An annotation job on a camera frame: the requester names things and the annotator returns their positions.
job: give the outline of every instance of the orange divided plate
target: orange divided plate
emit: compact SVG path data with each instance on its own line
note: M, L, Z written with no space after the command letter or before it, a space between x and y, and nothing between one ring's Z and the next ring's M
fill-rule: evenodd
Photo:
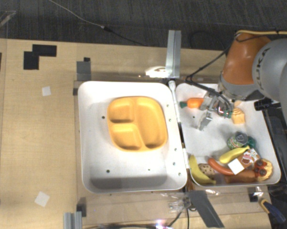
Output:
M149 97L113 100L107 109L107 124L113 144L123 151L155 150L168 140L162 108Z

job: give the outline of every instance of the can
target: can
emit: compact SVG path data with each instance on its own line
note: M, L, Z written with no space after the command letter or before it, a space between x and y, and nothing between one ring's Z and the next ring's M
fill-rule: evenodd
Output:
M244 145L246 145L247 141L248 141L248 137L245 133L236 132L233 136L231 136L227 140L227 146L230 149L234 149L237 147L243 147Z

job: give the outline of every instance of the wooden surface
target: wooden surface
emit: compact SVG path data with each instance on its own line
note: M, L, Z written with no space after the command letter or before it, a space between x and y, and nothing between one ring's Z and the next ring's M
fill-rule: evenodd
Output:
M57 45L57 57L40 57L38 71L23 70L23 52L32 51L32 44ZM78 189L82 185L77 185L76 178L72 95L76 61L90 57L93 72L143 76L145 69L165 65L166 49L4 39L0 40L0 45L7 45L4 108L1 108L0 229L61 229L63 214L75 211L80 199L77 197ZM218 54L183 49L182 74L193 72ZM224 58L217 61L201 77L218 77L223 61ZM42 88L46 86L51 88L50 96L42 95ZM45 207L34 203L40 191L50 196ZM220 217L227 220L223 221L224 224L230 223L230 228L253 228L239 227L239 223L249 221L252 225L253 218L259 217L256 220L261 225L259 228L270 228L266 213L262 212L257 203L248 202L246 191L233 189L226 192L235 193L230 200L226 197L229 203L218 201L219 197L211 199ZM97 212L90 214L91 218L84 219L86 224L96 221L108 223L110 220L154 220L153 206L159 215L166 215L167 219L175 216L168 213L167 201L160 198L146 201L144 196L133 194L129 195L127 203L119 205L116 199L119 201L127 195L113 198L110 195L100 197L86 191L83 193L90 206L87 210ZM192 216L191 221L194 222L191 223L199 225L195 228L204 228L198 213L194 212ZM185 221L177 221L174 228L184 229Z

